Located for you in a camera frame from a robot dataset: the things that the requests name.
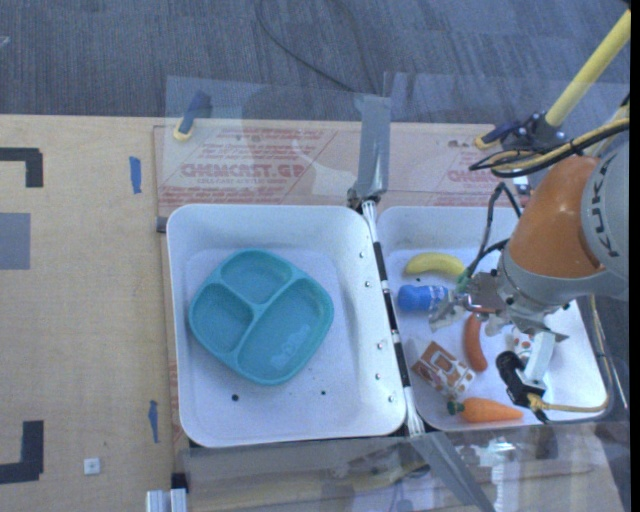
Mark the orange carrot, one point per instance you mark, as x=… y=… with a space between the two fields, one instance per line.
x=487 y=410

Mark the brown cardboard board, red print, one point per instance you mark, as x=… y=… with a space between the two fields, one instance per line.
x=260 y=165

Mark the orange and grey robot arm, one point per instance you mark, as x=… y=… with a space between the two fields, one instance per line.
x=555 y=225

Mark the white and red small packet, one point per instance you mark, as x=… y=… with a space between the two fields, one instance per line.
x=521 y=344

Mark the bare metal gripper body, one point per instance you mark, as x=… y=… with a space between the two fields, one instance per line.
x=487 y=292

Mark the yellow banana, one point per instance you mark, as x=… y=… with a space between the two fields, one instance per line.
x=434 y=263

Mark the orange and white carton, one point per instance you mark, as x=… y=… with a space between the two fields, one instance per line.
x=440 y=367

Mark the black cylinder on white bracket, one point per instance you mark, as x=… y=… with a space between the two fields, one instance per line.
x=517 y=380

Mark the white plastic tray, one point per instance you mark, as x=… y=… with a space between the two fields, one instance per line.
x=350 y=400
x=565 y=385

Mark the clear bottle with blue cap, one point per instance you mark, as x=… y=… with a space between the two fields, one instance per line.
x=415 y=297

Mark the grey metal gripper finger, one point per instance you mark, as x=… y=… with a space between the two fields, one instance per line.
x=445 y=314
x=496 y=325

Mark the teal divided plate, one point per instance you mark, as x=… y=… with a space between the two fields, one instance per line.
x=260 y=320

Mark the orange sausage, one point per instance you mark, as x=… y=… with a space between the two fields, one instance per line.
x=475 y=347

